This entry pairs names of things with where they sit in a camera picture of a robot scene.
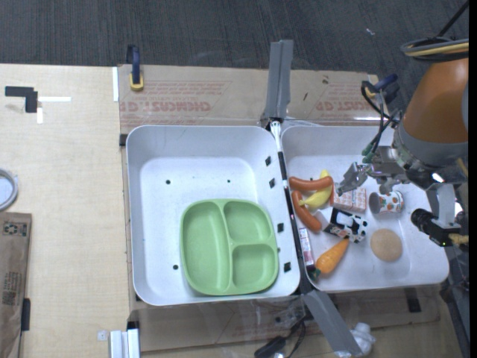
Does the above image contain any red sausage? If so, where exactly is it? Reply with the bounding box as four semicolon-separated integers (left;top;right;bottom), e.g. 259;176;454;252
291;190;323;233
288;175;335;193

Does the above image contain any yellow banana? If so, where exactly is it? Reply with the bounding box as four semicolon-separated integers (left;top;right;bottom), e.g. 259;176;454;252
298;169;334;213

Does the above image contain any brown cardboard board red print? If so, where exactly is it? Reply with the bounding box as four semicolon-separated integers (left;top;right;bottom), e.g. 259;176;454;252
117;63;441;352

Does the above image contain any white plastic tray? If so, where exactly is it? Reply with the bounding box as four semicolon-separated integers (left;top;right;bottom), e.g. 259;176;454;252
125;125;302;307
279;125;451;294

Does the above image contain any brown paper bag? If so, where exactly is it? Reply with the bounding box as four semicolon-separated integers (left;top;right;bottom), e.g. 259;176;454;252
0;211;33;358

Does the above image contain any white round ring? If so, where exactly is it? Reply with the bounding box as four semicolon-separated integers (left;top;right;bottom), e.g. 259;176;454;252
0;168;19;213

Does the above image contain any black cylinder on white bracket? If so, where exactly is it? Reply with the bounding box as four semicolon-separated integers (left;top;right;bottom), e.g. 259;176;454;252
411;183;462;248

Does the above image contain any green divided plate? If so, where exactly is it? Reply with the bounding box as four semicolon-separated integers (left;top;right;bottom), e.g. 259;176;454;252
180;198;280;297

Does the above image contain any orange carrot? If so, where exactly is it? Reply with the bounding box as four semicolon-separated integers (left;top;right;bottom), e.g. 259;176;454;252
308;237;351;281

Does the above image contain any black and white carton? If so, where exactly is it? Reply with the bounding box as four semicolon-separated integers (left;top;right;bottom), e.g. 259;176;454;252
322;207;369;244

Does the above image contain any pink and white packet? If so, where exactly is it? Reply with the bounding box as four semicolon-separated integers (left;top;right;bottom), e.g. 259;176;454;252
297;227;316;269

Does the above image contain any orange and white carton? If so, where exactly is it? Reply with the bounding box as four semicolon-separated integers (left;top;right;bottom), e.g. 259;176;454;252
332;186;368;213

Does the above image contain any tan round bread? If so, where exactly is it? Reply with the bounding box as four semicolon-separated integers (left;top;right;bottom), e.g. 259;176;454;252
370;228;404;263

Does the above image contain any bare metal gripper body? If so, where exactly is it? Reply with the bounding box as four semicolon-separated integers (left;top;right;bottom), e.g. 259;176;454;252
368;145;411;184

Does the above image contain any white cup with orange print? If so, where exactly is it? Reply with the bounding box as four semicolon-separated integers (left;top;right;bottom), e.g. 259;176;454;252
368;190;405;216

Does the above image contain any white crumpled paper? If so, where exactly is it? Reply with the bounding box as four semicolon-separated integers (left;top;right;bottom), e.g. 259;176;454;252
349;321;376;354

